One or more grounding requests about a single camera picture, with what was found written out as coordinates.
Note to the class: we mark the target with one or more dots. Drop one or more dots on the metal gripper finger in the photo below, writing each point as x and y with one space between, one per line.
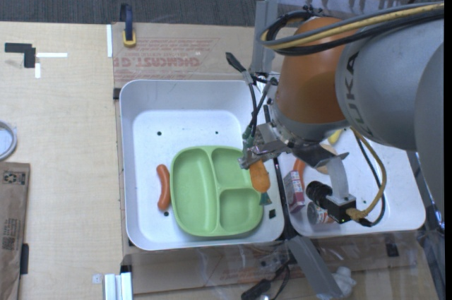
257 158
244 162

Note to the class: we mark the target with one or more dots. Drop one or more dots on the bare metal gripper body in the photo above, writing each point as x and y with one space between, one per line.
276 139

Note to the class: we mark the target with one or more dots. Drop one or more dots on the brown paper envelope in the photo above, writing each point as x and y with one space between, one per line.
12 228

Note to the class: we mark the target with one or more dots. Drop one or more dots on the small printed can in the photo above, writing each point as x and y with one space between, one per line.
316 214

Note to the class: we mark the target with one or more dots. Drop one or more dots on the orange toy carrot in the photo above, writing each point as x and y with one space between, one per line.
260 178

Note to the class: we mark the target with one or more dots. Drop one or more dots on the white round roll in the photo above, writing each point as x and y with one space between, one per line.
10 139

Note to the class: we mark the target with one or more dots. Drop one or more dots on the yellow banana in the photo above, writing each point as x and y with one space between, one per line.
334 137

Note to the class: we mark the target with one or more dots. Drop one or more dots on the black cylinder on white bracket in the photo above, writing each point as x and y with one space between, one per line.
328 198

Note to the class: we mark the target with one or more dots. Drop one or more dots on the brown cardboard board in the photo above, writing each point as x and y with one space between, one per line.
159 58

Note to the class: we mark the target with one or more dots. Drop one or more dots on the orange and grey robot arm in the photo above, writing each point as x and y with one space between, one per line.
381 87

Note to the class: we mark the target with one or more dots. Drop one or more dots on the green divided plate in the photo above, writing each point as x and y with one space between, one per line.
197 192

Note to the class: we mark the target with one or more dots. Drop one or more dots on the pink carton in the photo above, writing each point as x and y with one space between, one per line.
295 191

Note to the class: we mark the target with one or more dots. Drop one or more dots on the white plastic tray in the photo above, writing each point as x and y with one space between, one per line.
399 192
152 157

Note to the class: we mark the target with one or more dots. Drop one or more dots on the thin black rod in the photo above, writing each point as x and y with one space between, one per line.
280 189

